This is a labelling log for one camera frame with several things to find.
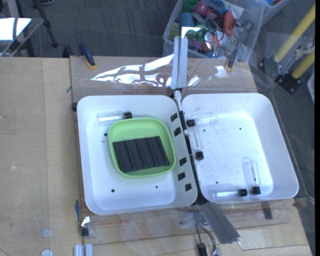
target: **green plastic container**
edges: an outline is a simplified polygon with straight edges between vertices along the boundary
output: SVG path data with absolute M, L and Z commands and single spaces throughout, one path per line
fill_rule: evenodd
M 121 171 L 114 142 L 149 138 L 159 136 L 168 158 L 169 164 L 124 173 Z M 167 126 L 159 119 L 152 117 L 130 118 L 117 121 L 111 125 L 108 132 L 109 147 L 115 169 L 128 178 L 144 178 L 157 176 L 171 171 L 177 162 L 175 147 Z

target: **small plastic vial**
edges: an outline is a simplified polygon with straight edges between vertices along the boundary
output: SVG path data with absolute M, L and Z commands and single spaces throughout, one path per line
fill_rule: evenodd
M 97 120 L 100 126 L 109 125 L 115 121 L 128 118 L 132 118 L 131 112 L 112 111 L 97 114 Z
M 252 187 L 252 194 L 259 195 L 261 193 L 261 183 L 257 161 L 252 160 L 249 157 L 245 157 L 242 160 L 242 169 L 246 183 Z
M 202 140 L 200 138 L 200 129 L 203 128 L 204 125 L 217 125 L 219 122 L 219 118 L 216 114 L 213 113 L 204 113 L 195 116 L 193 119 L 189 119 L 186 121 L 186 125 L 190 128 L 190 135 L 192 136 L 193 149 L 195 151 L 195 158 L 197 160 L 204 159 L 203 153 L 203 145 Z
M 248 191 L 246 188 L 218 190 L 212 193 L 213 198 L 215 198 L 216 200 L 246 197 L 247 195 L 248 195 Z

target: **metal bracket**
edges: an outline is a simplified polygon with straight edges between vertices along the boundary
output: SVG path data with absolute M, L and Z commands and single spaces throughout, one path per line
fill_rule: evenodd
M 282 76 L 279 75 L 275 82 L 290 94 L 294 94 L 302 84 L 299 78 L 294 78 L 289 72 L 284 73 Z
M 73 256 L 94 256 L 94 247 L 92 243 L 73 246 Z
M 272 56 L 267 56 L 259 62 L 258 68 L 270 77 L 275 78 L 279 74 L 281 66 Z
M 174 38 L 171 89 L 187 86 L 188 38 Z
M 87 237 L 90 235 L 90 217 L 89 216 L 85 217 L 83 222 L 80 225 L 80 235 L 82 237 Z

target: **gray carpet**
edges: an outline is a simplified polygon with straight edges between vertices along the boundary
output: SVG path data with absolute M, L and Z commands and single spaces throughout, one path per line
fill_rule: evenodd
M 25 17 L 39 18 L 33 8 L 32 0 L 20 0 Z M 302 17 L 307 13 L 314 0 L 291 0 L 272 20 L 260 30 L 254 48 L 256 58 L 251 69 L 259 87 L 264 76 L 257 69 L 257 60 L 261 60 L 270 47 L 276 48 L 283 43 L 282 37 L 289 35 Z M 32 38 L 37 56 L 62 57 L 65 46 L 71 46 L 75 55 L 79 55 L 79 43 L 84 43 L 93 55 L 98 56 L 139 56 L 161 57 L 163 39 L 169 17 L 177 0 L 55 0 L 44 6 L 52 31 L 58 42 L 58 48 L 51 47 L 50 38 L 42 26 L 40 29 L 42 51 L 39 38 Z M 313 23 L 305 32 L 309 35 L 315 29 Z M 266 45 L 269 36 L 275 36 L 275 45 Z M 297 198 L 315 198 L 315 105 L 310 97 L 307 80 L 314 65 L 301 77 L 302 86 L 293 95 L 280 86 L 273 90 L 273 96 L 282 116 L 283 125 L 292 146 L 299 167 L 300 190 Z M 315 243 L 315 206 L 307 201 L 300 215 L 305 227 L 313 255 Z

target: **yellow pole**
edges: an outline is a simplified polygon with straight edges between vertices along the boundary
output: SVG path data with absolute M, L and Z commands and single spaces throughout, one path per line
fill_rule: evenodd
M 307 57 L 292 71 L 291 75 L 298 79 L 315 62 L 315 51 L 309 53 Z
M 295 27 L 291 35 L 284 42 L 284 44 L 280 47 L 280 49 L 273 56 L 273 60 L 275 62 L 280 62 L 284 56 L 289 52 L 289 50 L 294 46 L 298 38 L 307 30 L 310 24 L 316 18 L 316 3 L 313 4 L 311 9 L 307 12 L 307 14 L 303 17 L 300 23 Z

